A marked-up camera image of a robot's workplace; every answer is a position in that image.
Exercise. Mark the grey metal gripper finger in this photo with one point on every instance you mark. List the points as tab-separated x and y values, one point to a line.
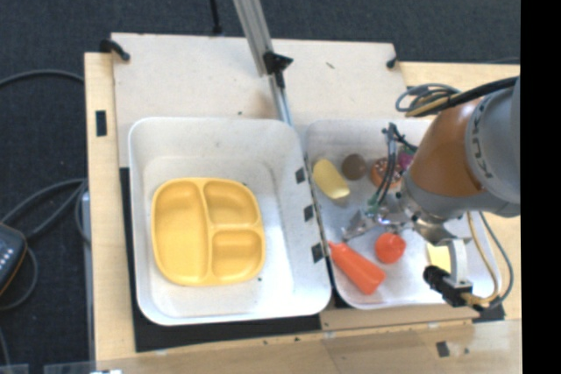
364	216
352	232

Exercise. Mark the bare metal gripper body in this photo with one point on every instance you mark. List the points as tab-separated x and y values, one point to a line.
396	214

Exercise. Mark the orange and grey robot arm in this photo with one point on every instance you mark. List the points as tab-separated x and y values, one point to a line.
442	153

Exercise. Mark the red tomato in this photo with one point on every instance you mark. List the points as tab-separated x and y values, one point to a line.
389	249

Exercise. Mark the orange bottle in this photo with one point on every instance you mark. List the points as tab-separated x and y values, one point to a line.
357	269

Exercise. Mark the brown doughnut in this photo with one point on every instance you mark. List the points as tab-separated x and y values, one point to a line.
378	173

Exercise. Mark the yellow banana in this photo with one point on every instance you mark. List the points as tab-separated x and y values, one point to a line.
329	180

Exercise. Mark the brown ball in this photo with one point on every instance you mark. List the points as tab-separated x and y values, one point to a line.
354	166

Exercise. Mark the purple grapes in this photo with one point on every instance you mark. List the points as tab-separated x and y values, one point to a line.
405	160

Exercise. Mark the pale yellow square block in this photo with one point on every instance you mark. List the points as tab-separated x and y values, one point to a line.
439	257

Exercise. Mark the white plastic tray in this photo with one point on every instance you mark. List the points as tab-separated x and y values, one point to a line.
280	197
407	280

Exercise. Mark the yellow divided plate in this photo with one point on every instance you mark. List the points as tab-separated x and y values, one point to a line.
184	232

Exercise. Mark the black cylinder on white bracket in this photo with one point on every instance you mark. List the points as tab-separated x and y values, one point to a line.
453	276

